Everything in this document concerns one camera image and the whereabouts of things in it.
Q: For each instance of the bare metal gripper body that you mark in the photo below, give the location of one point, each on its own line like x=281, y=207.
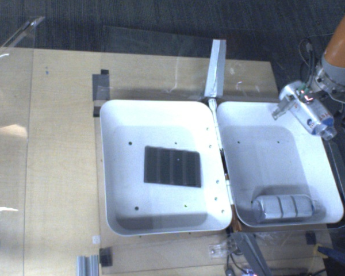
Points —
x=293, y=92

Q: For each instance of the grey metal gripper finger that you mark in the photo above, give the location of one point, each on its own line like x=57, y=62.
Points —
x=281, y=109

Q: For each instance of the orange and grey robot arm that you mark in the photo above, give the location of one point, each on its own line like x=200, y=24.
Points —
x=343, y=42

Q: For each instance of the white plastic tray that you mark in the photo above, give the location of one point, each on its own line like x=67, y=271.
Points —
x=161, y=200
x=264, y=165

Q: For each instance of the thin black and white rod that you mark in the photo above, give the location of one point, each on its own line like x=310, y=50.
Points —
x=213, y=111

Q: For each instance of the clear plastic bottle ribbed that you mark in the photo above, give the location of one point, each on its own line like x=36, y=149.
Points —
x=284, y=208

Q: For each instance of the dark grey ribbed rectangular block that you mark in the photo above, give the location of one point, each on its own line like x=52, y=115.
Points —
x=172, y=167

